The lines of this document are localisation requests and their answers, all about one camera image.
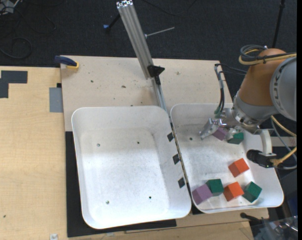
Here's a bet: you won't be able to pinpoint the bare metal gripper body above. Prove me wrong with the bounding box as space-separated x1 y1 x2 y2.
216 108 262 135

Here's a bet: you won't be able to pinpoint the purple cube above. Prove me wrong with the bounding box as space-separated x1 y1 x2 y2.
212 126 229 142
191 183 214 206

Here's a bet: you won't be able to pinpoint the green cube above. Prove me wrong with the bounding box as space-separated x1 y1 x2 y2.
227 131 245 145
242 180 263 204
205 178 225 197

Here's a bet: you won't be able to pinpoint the white plastic tray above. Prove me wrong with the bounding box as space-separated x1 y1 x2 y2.
71 105 192 230
170 102 285 214

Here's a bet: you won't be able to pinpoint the orange cube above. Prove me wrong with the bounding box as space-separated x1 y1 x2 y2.
223 181 245 202
228 157 250 178

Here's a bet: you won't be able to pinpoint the pale wood board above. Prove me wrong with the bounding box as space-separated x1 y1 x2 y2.
60 55 270 235

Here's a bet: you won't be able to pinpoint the black cylinder on white bracket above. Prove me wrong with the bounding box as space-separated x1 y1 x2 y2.
246 128 278 169

